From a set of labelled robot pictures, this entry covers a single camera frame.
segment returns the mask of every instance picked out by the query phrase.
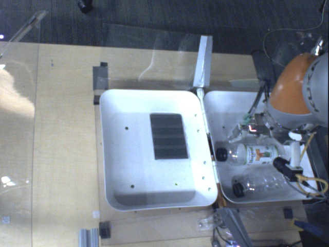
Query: clear plastic panel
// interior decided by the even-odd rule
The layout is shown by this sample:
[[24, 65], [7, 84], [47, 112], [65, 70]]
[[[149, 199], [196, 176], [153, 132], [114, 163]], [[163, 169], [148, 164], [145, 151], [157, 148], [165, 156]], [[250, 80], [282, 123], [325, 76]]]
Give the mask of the clear plastic panel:
[[324, 49], [328, 42], [326, 34], [289, 29], [273, 30], [263, 41], [264, 58], [272, 61], [272, 69], [277, 79], [284, 67], [295, 56], [305, 52], [313, 52], [321, 40], [323, 40], [321, 48]]
[[[113, 24], [103, 24], [103, 33], [100, 61], [108, 65], [109, 89], [192, 88], [200, 35]], [[258, 87], [251, 56], [212, 54], [210, 88]]]
[[[44, 15], [45, 12], [38, 12], [34, 16], [41, 19]], [[0, 11], [0, 239], [3, 246], [32, 245], [32, 166], [40, 19], [18, 19], [11, 12]]]

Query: gray carpet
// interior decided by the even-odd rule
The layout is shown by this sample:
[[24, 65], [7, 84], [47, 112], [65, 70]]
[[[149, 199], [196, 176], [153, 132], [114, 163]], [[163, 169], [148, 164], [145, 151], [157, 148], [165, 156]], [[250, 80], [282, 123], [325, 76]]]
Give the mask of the gray carpet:
[[[323, 0], [94, 0], [94, 10], [82, 14], [79, 0], [0, 0], [0, 10], [22, 13], [47, 10], [41, 42], [106, 45], [102, 25], [119, 24], [194, 34], [211, 34], [214, 52], [249, 54], [262, 49], [264, 36], [278, 28], [305, 29], [321, 21]], [[324, 25], [312, 33], [327, 36]], [[267, 37], [267, 47], [277, 47], [284, 31]]]

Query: yellow cable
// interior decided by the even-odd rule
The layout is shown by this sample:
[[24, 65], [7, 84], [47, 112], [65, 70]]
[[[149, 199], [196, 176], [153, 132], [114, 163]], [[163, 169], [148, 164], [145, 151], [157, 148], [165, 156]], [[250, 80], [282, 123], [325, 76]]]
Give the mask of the yellow cable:
[[305, 144], [304, 149], [303, 149], [302, 153], [300, 154], [300, 160], [301, 160], [301, 161], [302, 161], [302, 159], [303, 159], [303, 155], [304, 155], [304, 153], [306, 152], [306, 149], [308, 148], [309, 143], [312, 141], [314, 135], [315, 135], [315, 133], [312, 133], [312, 134], [310, 135], [310, 137], [309, 137], [309, 140], [308, 140], [307, 143]]
[[[329, 184], [326, 180], [324, 179], [320, 179], [320, 178], [309, 178], [309, 177], [305, 177], [304, 175], [301, 175], [301, 174], [296, 174], [296, 177], [298, 178], [298, 181], [308, 181], [308, 180], [315, 180], [315, 181], [318, 181], [318, 182], [321, 182], [324, 184], [324, 189], [322, 191], [320, 191], [321, 193], [326, 193], [327, 190], [329, 189]], [[318, 193], [309, 193], [307, 191], [305, 191], [301, 185], [297, 182], [297, 186], [298, 188], [305, 194], [307, 195], [310, 195], [310, 196], [318, 196], [320, 194]]]

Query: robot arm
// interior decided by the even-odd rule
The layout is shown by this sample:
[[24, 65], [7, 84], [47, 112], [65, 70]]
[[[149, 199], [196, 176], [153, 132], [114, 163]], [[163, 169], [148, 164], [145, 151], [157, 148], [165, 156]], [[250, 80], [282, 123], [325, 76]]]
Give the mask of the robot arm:
[[328, 53], [301, 54], [286, 66], [266, 104], [263, 121], [277, 139], [305, 125], [328, 127]]

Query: cable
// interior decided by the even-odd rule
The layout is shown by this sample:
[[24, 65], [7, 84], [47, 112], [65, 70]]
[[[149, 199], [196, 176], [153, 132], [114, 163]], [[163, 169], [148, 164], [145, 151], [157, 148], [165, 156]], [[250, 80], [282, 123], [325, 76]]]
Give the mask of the cable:
[[215, 228], [212, 230], [212, 240], [215, 240]]
[[306, 152], [306, 149], [308, 148], [310, 142], [312, 141], [313, 137], [314, 137], [315, 133], [312, 133], [307, 141], [307, 143], [304, 146], [304, 149], [302, 151], [302, 153], [300, 154], [300, 160], [302, 161], [304, 153]]
[[[304, 186], [306, 186], [306, 187], [309, 187], [309, 188], [312, 189], [312, 190], [315, 190], [315, 189], [314, 189], [313, 187], [311, 187], [311, 186], [309, 185], [309, 183], [307, 183], [306, 181], [314, 180], [314, 181], [318, 181], [318, 182], [324, 184], [324, 188], [323, 188], [321, 191], [316, 190], [317, 192], [316, 192], [316, 193], [311, 193], [311, 194], [310, 194], [311, 196], [317, 196], [317, 195], [320, 195], [320, 194], [322, 194], [322, 196], [324, 196], [323, 194], [326, 193], [327, 190], [328, 190], [328, 188], [329, 188], [329, 184], [328, 184], [328, 182], [327, 182], [326, 180], [324, 180], [324, 179], [320, 179], [320, 178], [309, 178], [309, 177], [305, 177], [305, 176], [303, 176], [303, 175], [301, 175], [301, 174], [296, 174], [296, 177], [297, 177], [297, 179], [298, 179], [299, 182], [305, 182], [306, 185], [304, 185], [303, 183], [302, 183], [302, 185], [304, 185]], [[300, 189], [302, 192], [307, 193], [307, 192], [306, 192], [306, 191], [305, 191], [305, 190], [299, 185], [299, 183], [297, 183], [297, 186], [299, 187], [299, 189]]]
[[304, 202], [303, 202], [303, 205], [315, 205], [315, 204], [323, 203], [323, 202], [325, 202], [325, 200], [326, 200], [326, 199], [318, 200], [318, 201], [316, 201], [316, 202], [314, 202], [314, 203], [304, 203]]
[[263, 39], [263, 50], [264, 50], [264, 53], [265, 53], [266, 57], [268, 57], [270, 60], [272, 60], [272, 61], [275, 62], [276, 64], [278, 64], [278, 65], [280, 65], [280, 66], [282, 66], [282, 67], [285, 67], [283, 64], [281, 64], [281, 63], [275, 61], [274, 59], [272, 59], [272, 58], [267, 54], [267, 52], [266, 52], [266, 48], [265, 48], [265, 41], [266, 41], [267, 36], [268, 36], [269, 34], [273, 33], [273, 32], [276, 32], [276, 31], [285, 31], [285, 30], [287, 30], [287, 31], [310, 31], [310, 30], [314, 30], [314, 29], [316, 29], [316, 28], [322, 26], [322, 24], [323, 24], [323, 20], [324, 20], [324, 9], [325, 9], [325, 5], [326, 5], [327, 1], [328, 1], [328, 0], [325, 0], [325, 1], [324, 1], [323, 8], [322, 8], [322, 18], [321, 18], [321, 22], [320, 22], [320, 24], [317, 25], [316, 27], [306, 28], [306, 29], [279, 28], [279, 29], [274, 29], [274, 30], [268, 32], [268, 33], [265, 35], [264, 39]]
[[229, 242], [228, 240], [225, 240], [225, 239], [222, 237], [222, 235], [220, 234], [220, 232], [219, 232], [219, 230], [218, 230], [218, 227], [216, 227], [216, 228], [214, 229], [214, 235], [215, 235], [215, 230], [217, 231], [218, 236], [219, 236], [223, 241], [225, 241], [227, 244], [231, 245], [231, 242]]
[[256, 111], [256, 108], [257, 108], [257, 105], [262, 97], [262, 94], [263, 92], [265, 92], [265, 97], [267, 95], [266, 91], [268, 89], [268, 82], [266, 80], [262, 80], [261, 81], [261, 85], [260, 85], [260, 88], [257, 92], [257, 95], [256, 95], [256, 98], [251, 106], [251, 108], [249, 109], [248, 113], [246, 113], [244, 116], [243, 116], [243, 123], [242, 125], [246, 126], [247, 124], [249, 124], [250, 122], [250, 119], [252, 118], [252, 116], [254, 115], [255, 111]]
[[304, 196], [306, 196], [307, 198], [312, 198], [312, 199], [316, 199], [316, 200], [327, 200], [327, 197], [315, 197], [315, 196], [312, 196], [310, 193], [308, 193], [308, 192], [306, 192], [306, 193], [304, 193], [304, 192], [302, 192], [302, 191], [300, 191], [298, 188], [296, 188], [296, 187], [294, 187], [291, 183], [290, 183], [290, 180], [287, 178], [287, 177], [284, 177], [285, 179], [286, 179], [286, 181], [287, 181], [287, 184], [293, 189], [293, 190], [295, 190], [295, 191], [297, 191], [298, 193], [300, 193], [300, 194], [302, 194], [302, 195], [304, 195]]
[[294, 247], [295, 245], [297, 245], [298, 243], [301, 243], [302, 241], [296, 241], [293, 244], [288, 245], [287, 247]]

